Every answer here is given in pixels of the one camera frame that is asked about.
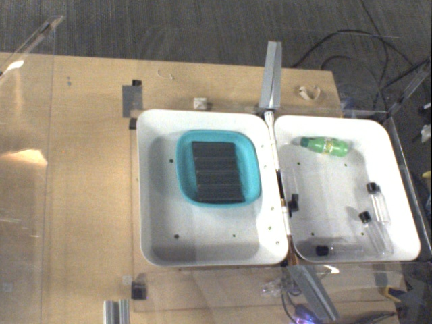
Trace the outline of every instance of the glass panel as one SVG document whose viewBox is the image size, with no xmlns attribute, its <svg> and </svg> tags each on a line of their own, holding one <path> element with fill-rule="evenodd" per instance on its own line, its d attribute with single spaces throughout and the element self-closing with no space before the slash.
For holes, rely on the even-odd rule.
<svg viewBox="0 0 432 324">
<path fill-rule="evenodd" d="M 205 95 L 225 102 L 220 92 L 226 90 L 235 94 L 233 102 L 241 101 L 236 95 L 246 102 L 239 110 L 234 106 L 234 111 L 250 112 L 244 107 L 252 109 L 258 103 L 263 69 L 119 59 L 59 57 L 58 61 L 51 138 L 51 157 L 56 162 L 51 171 L 56 181 L 47 227 L 51 257 L 45 322 L 100 321 L 103 301 L 130 298 L 130 282 L 144 274 L 148 300 L 131 304 L 132 323 L 285 323 L 281 298 L 261 297 L 263 284 L 282 276 L 277 267 L 179 270 L 156 267 L 144 259 L 136 131 L 130 131 L 129 119 L 122 117 L 121 87 L 133 79 L 143 81 L 145 109 L 193 109 L 193 98 Z M 109 69 L 115 69 L 110 76 Z M 231 105 L 224 107 L 233 111 Z M 356 280 L 356 275 L 353 271 L 349 278 Z M 368 277 L 373 279 L 372 271 Z M 364 289 L 363 281 L 358 282 L 356 287 Z M 335 283 L 341 288 L 346 285 L 344 280 Z M 365 308 L 358 306 L 359 298 L 349 298 L 346 307 L 336 305 L 338 312 L 348 316 L 341 323 L 375 311 L 394 312 L 390 300 L 376 303 L 373 299 L 371 304 L 365 300 L 367 293 L 362 296 L 361 304 L 368 302 Z M 292 301 L 306 304 L 305 298 Z M 347 307 L 354 313 L 344 312 Z M 288 303 L 287 308 L 294 315 L 294 307 Z"/>
<path fill-rule="evenodd" d="M 55 28 L 0 53 L 0 317 L 40 323 Z"/>
<path fill-rule="evenodd" d="M 391 138 L 393 150 L 395 152 L 396 160 L 398 161 L 399 165 L 399 170 L 402 175 L 402 181 L 404 182 L 408 200 L 410 201 L 414 222 L 416 224 L 417 232 L 421 240 L 422 248 L 419 259 L 421 261 L 430 261 L 432 257 L 430 216 L 428 217 L 427 213 L 423 211 L 421 199 L 419 199 L 419 194 L 416 191 L 414 182 L 412 181 L 412 175 L 408 170 L 406 157 L 404 155 L 404 151 L 402 150 L 402 145 L 400 144 L 400 137 L 398 135 L 398 130 L 394 123 L 394 119 L 388 119 L 384 123 L 384 126 L 385 129 L 389 132 Z"/>
<path fill-rule="evenodd" d="M 331 264 L 141 275 L 131 323 L 427 323 L 428 263 Z"/>
</svg>

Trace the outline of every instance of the teal bowl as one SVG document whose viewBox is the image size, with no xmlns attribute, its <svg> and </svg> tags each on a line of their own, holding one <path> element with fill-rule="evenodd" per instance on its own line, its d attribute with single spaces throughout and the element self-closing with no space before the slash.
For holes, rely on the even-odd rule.
<svg viewBox="0 0 432 324">
<path fill-rule="evenodd" d="M 244 202 L 234 204 L 210 204 L 198 202 L 192 142 L 230 142 L 236 146 L 237 166 Z M 234 208 L 253 203 L 261 194 L 257 153 L 248 137 L 238 132 L 221 130 L 191 130 L 177 141 L 175 150 L 177 179 L 184 198 L 199 207 Z"/>
</svg>

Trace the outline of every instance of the plastic bottle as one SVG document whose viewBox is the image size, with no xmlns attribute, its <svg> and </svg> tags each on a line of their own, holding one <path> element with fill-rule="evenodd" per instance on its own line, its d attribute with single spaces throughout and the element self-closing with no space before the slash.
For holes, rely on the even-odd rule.
<svg viewBox="0 0 432 324">
<path fill-rule="evenodd" d="M 371 214 L 368 211 L 362 212 L 359 217 L 364 226 L 364 234 L 369 239 L 376 254 L 393 254 L 392 241 L 385 226 L 372 220 Z"/>
<path fill-rule="evenodd" d="M 333 138 L 303 137 L 300 141 L 300 145 L 316 153 L 330 154 L 330 155 L 341 156 L 341 157 L 345 156 L 348 153 L 348 144 L 346 144 L 341 140 L 333 139 Z"/>
<path fill-rule="evenodd" d="M 377 221 L 379 223 L 382 223 L 383 225 L 391 225 L 392 221 L 390 219 L 389 210 L 387 208 L 387 204 L 385 203 L 384 195 L 381 193 L 379 186 L 374 182 L 369 182 L 366 185 L 366 189 L 371 197 L 373 211 L 375 213 Z"/>
<path fill-rule="evenodd" d="M 320 257 L 355 257 L 361 255 L 364 250 L 361 245 L 357 244 L 330 244 L 318 245 L 315 252 Z"/>
</svg>

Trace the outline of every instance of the black bracket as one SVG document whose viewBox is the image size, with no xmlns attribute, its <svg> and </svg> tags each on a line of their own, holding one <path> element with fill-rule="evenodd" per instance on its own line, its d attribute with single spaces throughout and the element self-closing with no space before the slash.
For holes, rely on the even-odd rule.
<svg viewBox="0 0 432 324">
<path fill-rule="evenodd" d="M 129 121 L 129 130 L 136 130 L 136 122 L 138 119 L 136 117 L 132 117 Z"/>
<path fill-rule="evenodd" d="M 143 110 L 142 104 L 142 82 L 133 79 L 132 85 L 123 85 L 123 117 L 131 117 L 131 111 Z"/>
<path fill-rule="evenodd" d="M 130 296 L 133 300 L 146 300 L 147 285 L 140 281 L 133 281 Z"/>
<path fill-rule="evenodd" d="M 298 211 L 298 194 L 294 193 L 291 195 L 291 200 L 288 202 L 288 212 L 290 213 L 290 218 L 292 213 Z"/>
</svg>

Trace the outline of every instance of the black clip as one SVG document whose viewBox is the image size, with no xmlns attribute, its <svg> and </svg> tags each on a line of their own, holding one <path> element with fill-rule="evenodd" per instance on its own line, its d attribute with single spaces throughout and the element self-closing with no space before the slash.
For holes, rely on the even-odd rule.
<svg viewBox="0 0 432 324">
<path fill-rule="evenodd" d="M 129 121 L 129 130 L 136 130 L 136 122 L 138 121 L 138 119 L 136 119 L 136 117 L 133 117 L 130 119 Z"/>
<path fill-rule="evenodd" d="M 133 281 L 131 298 L 133 300 L 146 300 L 147 299 L 146 284 L 139 281 Z"/>
<path fill-rule="evenodd" d="M 288 212 L 290 213 L 290 218 L 292 213 L 298 211 L 298 194 L 294 193 L 291 195 L 291 200 L 288 202 Z"/>
<path fill-rule="evenodd" d="M 142 80 L 132 79 L 132 86 L 142 86 Z"/>
</svg>

